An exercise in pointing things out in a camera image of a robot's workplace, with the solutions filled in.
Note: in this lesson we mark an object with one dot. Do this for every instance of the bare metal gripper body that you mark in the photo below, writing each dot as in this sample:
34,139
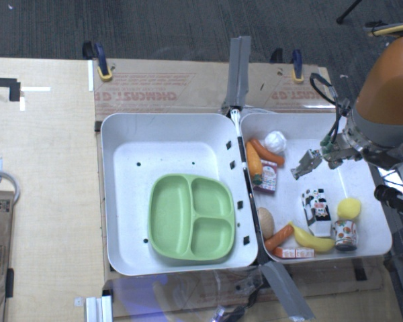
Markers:
351,146

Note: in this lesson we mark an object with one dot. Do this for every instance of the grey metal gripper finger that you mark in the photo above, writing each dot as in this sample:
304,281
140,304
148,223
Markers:
307,163
336,164

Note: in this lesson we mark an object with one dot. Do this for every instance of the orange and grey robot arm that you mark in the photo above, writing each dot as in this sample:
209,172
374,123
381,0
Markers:
384,89

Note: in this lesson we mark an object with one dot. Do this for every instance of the white plastic tray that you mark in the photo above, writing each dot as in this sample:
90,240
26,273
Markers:
134,193
356,179

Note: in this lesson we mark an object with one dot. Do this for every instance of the white garlic bulb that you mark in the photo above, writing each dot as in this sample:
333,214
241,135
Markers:
275,141

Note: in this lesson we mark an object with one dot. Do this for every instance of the orange sausage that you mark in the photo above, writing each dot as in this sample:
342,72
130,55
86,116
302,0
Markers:
268,153
279,237

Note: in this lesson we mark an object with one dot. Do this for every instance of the pink and white packet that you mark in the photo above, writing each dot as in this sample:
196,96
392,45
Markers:
269,178

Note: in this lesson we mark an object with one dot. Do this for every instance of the yellow lemon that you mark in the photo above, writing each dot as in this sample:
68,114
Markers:
349,208

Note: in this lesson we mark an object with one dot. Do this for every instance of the cow print milk carton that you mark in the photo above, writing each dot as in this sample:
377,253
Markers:
317,213

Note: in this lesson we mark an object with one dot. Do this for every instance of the orange carrot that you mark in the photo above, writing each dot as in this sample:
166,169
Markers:
254,163

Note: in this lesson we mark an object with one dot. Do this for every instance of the white can with orange print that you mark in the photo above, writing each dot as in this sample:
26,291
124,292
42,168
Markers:
345,235

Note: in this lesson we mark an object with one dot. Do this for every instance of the brown potato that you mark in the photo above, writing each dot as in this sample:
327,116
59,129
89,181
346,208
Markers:
266,222

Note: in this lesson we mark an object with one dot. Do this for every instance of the yellow banana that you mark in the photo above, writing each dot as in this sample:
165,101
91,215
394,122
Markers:
312,241

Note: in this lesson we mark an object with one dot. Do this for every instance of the orange and white box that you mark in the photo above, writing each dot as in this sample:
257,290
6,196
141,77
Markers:
293,253

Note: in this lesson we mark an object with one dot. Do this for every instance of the green divided plate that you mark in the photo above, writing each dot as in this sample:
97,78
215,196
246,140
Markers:
174,216

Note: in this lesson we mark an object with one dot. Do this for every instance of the brown cardboard board red print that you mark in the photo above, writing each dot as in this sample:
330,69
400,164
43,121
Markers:
147,92

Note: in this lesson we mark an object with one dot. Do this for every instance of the black cylinder on white bracket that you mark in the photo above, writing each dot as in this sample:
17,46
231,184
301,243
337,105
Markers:
388,195

